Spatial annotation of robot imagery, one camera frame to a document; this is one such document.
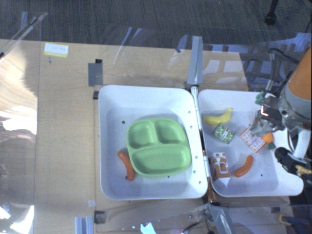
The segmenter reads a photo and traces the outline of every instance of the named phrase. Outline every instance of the green divided plate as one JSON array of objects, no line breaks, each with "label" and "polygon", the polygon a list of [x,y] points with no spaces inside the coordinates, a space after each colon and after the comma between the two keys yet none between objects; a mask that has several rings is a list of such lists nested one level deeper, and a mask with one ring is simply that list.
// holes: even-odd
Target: green divided plate
[{"label": "green divided plate", "polygon": [[142,176],[181,173],[192,162],[183,128],[169,118],[149,118],[134,122],[127,132],[127,146],[132,166]]}]

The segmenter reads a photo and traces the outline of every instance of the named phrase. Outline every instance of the toy banana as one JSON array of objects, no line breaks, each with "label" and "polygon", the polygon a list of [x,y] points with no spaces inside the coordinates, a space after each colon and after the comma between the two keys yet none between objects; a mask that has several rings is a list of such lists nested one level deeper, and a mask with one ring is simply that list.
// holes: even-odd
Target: toy banana
[{"label": "toy banana", "polygon": [[220,116],[204,116],[204,121],[210,125],[225,124],[231,119],[232,110],[232,108],[229,108],[226,113]]}]

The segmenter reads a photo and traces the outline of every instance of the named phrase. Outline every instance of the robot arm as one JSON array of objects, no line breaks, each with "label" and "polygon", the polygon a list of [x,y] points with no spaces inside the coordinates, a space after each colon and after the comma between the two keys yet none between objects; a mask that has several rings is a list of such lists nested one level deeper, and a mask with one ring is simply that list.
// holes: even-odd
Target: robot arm
[{"label": "robot arm", "polygon": [[311,52],[310,47],[278,98],[257,97],[256,103],[261,105],[261,110],[256,113],[251,126],[251,133],[258,137],[285,128],[290,133],[298,134],[298,142],[292,153],[285,148],[277,148],[275,151],[277,160],[294,174],[297,173],[296,166],[306,164],[303,158],[311,139]]}]

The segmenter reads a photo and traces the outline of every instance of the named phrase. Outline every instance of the packaged food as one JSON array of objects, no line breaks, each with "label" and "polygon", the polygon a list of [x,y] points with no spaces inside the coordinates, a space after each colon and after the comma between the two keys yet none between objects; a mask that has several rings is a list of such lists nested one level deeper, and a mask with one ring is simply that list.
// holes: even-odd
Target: packaged food
[{"label": "packaged food", "polygon": [[226,186],[229,183],[231,175],[225,153],[214,153],[210,157],[210,171],[215,184]]},{"label": "packaged food", "polygon": [[262,147],[266,144],[264,139],[257,136],[252,136],[249,132],[250,127],[248,127],[241,135],[241,139],[256,153],[260,151]]},{"label": "packaged food", "polygon": [[214,130],[214,136],[216,136],[221,141],[229,144],[233,139],[235,132],[230,130],[228,127],[223,126],[222,124],[217,125]]}]

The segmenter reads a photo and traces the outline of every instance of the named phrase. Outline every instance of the toy sausage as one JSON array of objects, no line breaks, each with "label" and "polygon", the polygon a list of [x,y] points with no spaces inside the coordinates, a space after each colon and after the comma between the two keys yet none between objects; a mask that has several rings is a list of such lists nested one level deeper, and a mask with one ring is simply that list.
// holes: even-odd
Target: toy sausage
[{"label": "toy sausage", "polygon": [[248,155],[245,164],[241,168],[235,171],[234,173],[235,177],[241,177],[245,175],[252,167],[253,162],[254,162],[254,157],[252,155]]},{"label": "toy sausage", "polygon": [[132,167],[131,161],[129,159],[129,156],[124,151],[119,151],[117,153],[118,157],[121,159],[121,161],[124,163],[126,170],[127,170],[127,179],[129,181],[132,181],[135,179],[136,174]]}]

